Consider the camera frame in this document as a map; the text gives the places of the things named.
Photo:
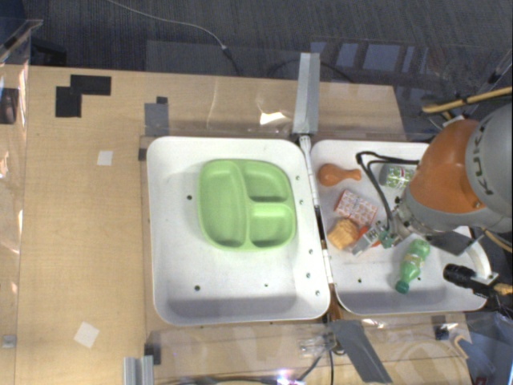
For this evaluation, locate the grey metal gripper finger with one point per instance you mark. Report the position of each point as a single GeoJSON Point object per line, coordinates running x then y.
{"type": "Point", "coordinates": [362, 245]}

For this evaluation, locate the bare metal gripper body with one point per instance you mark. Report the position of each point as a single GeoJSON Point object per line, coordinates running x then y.
{"type": "Point", "coordinates": [394, 225]}

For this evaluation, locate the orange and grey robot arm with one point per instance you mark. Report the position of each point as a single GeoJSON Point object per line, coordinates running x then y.
{"type": "Point", "coordinates": [445, 183]}

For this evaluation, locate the yellow biscuit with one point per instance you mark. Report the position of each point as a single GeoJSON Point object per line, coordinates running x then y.
{"type": "Point", "coordinates": [342, 234]}

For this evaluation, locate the pink and white packet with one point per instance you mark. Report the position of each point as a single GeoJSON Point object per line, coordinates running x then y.
{"type": "Point", "coordinates": [356, 207]}

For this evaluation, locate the green plastic bottle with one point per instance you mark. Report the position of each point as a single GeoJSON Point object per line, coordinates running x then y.
{"type": "Point", "coordinates": [413, 261]}

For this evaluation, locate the white plastic tray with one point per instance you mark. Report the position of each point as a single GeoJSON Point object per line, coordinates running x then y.
{"type": "Point", "coordinates": [368, 287]}
{"type": "Point", "coordinates": [240, 287]}

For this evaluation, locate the green and white can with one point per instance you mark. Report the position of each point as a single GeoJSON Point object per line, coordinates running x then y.
{"type": "Point", "coordinates": [394, 176]}

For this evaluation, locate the orange toy drumstick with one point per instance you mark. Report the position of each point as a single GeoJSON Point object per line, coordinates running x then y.
{"type": "Point", "coordinates": [332, 175]}

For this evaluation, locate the green divided plate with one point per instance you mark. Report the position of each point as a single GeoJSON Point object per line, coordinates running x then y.
{"type": "Point", "coordinates": [224, 203]}

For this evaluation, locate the black cylinder on white bracket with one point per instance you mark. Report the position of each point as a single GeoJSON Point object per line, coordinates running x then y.
{"type": "Point", "coordinates": [465, 276]}

